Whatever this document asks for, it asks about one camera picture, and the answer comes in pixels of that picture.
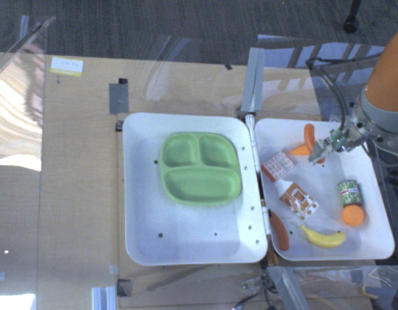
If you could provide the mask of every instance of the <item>gray carpet floor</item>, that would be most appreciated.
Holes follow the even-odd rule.
[[[48,31],[48,53],[57,55],[156,59],[169,38],[190,38],[194,47],[186,60],[234,63],[242,62],[238,56],[258,34],[387,44],[398,30],[398,0],[362,0],[360,27],[346,34],[342,24],[351,2],[0,0],[0,51],[16,41],[22,15],[57,17]]]

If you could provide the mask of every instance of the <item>table surface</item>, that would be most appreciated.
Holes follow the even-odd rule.
[[[263,38],[260,44],[266,45]],[[333,50],[323,45],[320,50],[341,58],[344,52],[348,57],[364,49],[352,45],[347,54],[348,47],[338,44]],[[299,59],[292,64],[293,54],[277,48],[266,54],[258,117],[321,120],[336,114],[333,103],[324,104],[332,101],[331,96],[316,92],[316,80],[301,68]],[[278,50],[276,57],[288,54],[285,64],[274,58],[273,49]],[[369,47],[365,54],[376,50]],[[17,58],[0,73],[0,105],[14,106],[0,110],[0,116],[9,116],[0,120],[0,159],[16,154],[25,159],[23,167],[0,165],[0,272],[6,275],[0,281],[0,295],[35,294],[38,309],[90,309],[91,288],[116,285],[120,278],[134,281],[134,297],[118,299],[121,309],[147,305],[174,309],[184,300],[189,309],[232,308],[244,297],[241,281],[257,275],[258,264],[166,269],[142,267],[127,255],[123,149],[116,122],[128,113],[110,114],[109,85],[128,79],[129,113],[234,116],[242,100],[246,66],[70,57],[83,62],[80,75],[71,76],[51,69],[53,56]],[[362,69],[363,79],[367,72]],[[347,88],[357,91],[349,97],[361,88],[361,81],[354,78],[345,81]],[[45,89],[44,96],[40,89]],[[42,99],[43,111],[34,110]],[[373,261],[298,263],[305,265],[342,267],[373,265]],[[312,285],[305,285],[312,309],[332,309],[332,300],[337,304],[345,297],[328,282],[329,287],[322,284],[323,291],[330,292],[328,301],[318,298]],[[341,291],[352,288],[351,282],[338,284]],[[345,304],[371,309],[368,298],[353,296],[344,298]],[[273,300],[281,309],[278,297]],[[255,298],[249,308],[260,309],[264,302]]]

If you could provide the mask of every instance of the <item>white tray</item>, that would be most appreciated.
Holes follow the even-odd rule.
[[[306,123],[315,126],[316,139],[324,139],[330,135],[331,129],[339,127],[339,124],[330,122],[262,119],[255,126],[261,164],[282,150],[289,151],[303,144]],[[291,261],[371,260],[390,257],[394,251],[392,230],[372,163],[360,147],[351,152],[331,153],[326,157],[323,166],[310,165],[306,156],[291,156],[291,159],[297,166],[283,180],[299,184],[318,201],[319,208],[303,222],[279,200],[274,183],[262,173],[267,206],[279,216],[289,232],[287,251],[279,249],[277,236],[273,233],[273,244],[281,257]],[[349,227],[341,220],[342,205],[337,184],[343,180],[357,180],[361,189],[366,217],[358,227]],[[303,223],[324,234],[344,231],[347,235],[346,241],[332,249],[317,247],[308,242],[304,231],[299,228]]]
[[[242,192],[225,205],[177,203],[163,189],[160,147],[176,132],[227,137],[238,154]],[[235,118],[137,113],[123,126],[125,240],[142,265],[251,263],[267,251],[247,127]]]

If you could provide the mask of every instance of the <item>yellow sticky note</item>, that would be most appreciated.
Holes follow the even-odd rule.
[[[69,76],[81,77],[84,62],[79,59],[67,59],[65,57],[53,57],[50,72]]]

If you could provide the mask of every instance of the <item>green plate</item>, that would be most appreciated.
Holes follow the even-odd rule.
[[[219,134],[170,135],[160,151],[160,170],[166,194],[180,203],[223,204],[242,190],[236,150]]]

